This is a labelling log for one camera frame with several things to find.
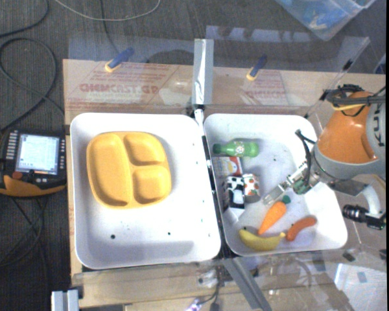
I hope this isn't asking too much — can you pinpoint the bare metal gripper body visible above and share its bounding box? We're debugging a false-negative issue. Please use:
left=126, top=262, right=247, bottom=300
left=285, top=160, right=321, bottom=196

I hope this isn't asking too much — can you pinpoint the orange carrot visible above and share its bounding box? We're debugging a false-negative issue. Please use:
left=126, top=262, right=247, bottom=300
left=257, top=195, right=292, bottom=236

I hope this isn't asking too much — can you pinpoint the white can with red print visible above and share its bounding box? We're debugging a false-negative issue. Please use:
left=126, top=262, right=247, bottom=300
left=242, top=172, right=262, bottom=203

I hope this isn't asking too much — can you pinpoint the white plastic tray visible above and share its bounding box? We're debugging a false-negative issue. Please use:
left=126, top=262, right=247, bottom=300
left=202, top=113, right=349, bottom=257
left=69, top=112, right=222, bottom=270

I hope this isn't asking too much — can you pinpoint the black and white cow carton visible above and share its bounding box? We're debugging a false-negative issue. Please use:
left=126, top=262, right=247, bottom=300
left=222, top=176, right=246, bottom=212

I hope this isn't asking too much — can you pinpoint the orange sausage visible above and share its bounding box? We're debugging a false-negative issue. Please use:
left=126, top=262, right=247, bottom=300
left=285, top=216, right=318, bottom=242

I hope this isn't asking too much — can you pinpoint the yellow banana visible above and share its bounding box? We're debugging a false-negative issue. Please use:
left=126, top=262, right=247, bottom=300
left=239, top=227, right=287, bottom=252

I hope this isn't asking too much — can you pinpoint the white carton with red print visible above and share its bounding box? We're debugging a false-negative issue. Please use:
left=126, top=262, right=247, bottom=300
left=211, top=155, right=244, bottom=178

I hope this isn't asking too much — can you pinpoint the green bottle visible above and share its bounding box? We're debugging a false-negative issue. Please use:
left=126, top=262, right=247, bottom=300
left=212, top=139, right=260, bottom=158

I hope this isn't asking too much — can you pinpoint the yellow divided plate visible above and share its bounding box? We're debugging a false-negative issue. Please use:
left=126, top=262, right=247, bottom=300
left=86, top=131, right=172, bottom=209

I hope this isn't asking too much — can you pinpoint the brown cardboard board red print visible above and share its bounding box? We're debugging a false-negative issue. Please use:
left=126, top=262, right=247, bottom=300
left=62, top=58, right=387, bottom=308

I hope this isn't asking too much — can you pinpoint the black cylinder on white bracket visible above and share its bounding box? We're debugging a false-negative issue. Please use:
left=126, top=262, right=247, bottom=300
left=342, top=185, right=387, bottom=231

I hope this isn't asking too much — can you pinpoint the black block with wires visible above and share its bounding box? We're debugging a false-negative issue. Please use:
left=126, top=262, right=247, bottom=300
left=213, top=264, right=230, bottom=283

